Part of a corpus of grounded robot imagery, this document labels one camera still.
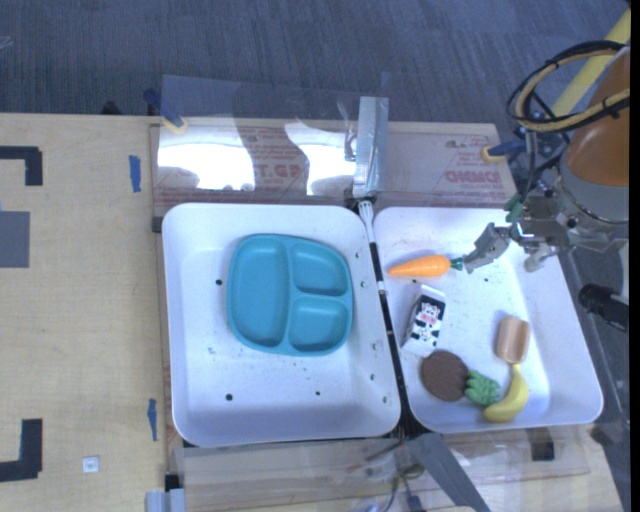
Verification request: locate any brown cardboard board, red print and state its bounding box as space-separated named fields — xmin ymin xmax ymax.
xmin=149 ymin=121 xmax=592 ymax=482

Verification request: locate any blue divided plate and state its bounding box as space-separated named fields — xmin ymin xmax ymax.
xmin=225 ymin=233 xmax=355 ymax=358

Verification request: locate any orange carrot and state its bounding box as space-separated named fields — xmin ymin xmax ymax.
xmin=386 ymin=253 xmax=465 ymax=280

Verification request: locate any green broccoli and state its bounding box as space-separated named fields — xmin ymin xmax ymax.
xmin=464 ymin=369 xmax=502 ymax=406

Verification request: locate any white cow-print milk carton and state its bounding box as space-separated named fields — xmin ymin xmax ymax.
xmin=399 ymin=284 xmax=448 ymax=352

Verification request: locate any tan bread slice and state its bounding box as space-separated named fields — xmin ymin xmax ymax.
xmin=494 ymin=314 xmax=532 ymax=365

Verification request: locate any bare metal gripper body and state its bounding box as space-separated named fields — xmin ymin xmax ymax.
xmin=511 ymin=193 xmax=630 ymax=253

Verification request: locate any white plastic tray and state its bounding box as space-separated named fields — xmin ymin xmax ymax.
xmin=160 ymin=201 xmax=403 ymax=448
xmin=371 ymin=205 xmax=605 ymax=435

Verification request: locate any black cylinder on white bracket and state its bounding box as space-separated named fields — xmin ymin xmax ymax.
xmin=578 ymin=239 xmax=631 ymax=332

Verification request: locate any brown round biscuit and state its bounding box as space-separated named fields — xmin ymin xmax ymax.
xmin=419 ymin=349 xmax=470 ymax=403

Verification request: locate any yellow banana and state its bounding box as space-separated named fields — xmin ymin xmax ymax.
xmin=482 ymin=362 xmax=531 ymax=424

